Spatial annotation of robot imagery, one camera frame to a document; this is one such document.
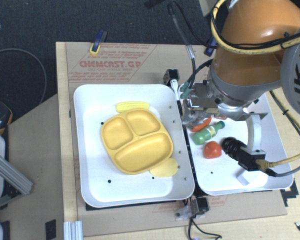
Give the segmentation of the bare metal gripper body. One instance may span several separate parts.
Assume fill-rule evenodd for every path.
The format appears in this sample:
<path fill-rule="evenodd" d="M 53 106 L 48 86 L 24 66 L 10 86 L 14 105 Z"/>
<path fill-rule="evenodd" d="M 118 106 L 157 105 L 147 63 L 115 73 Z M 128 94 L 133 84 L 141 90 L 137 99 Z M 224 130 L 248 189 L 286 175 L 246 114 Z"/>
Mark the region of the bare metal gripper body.
<path fill-rule="evenodd" d="M 193 121 L 201 113 L 208 114 L 208 118 L 226 117 L 234 121 L 244 121 L 244 106 L 244 102 L 224 94 L 212 83 L 195 83 L 187 98 L 187 110 L 194 112 Z"/>

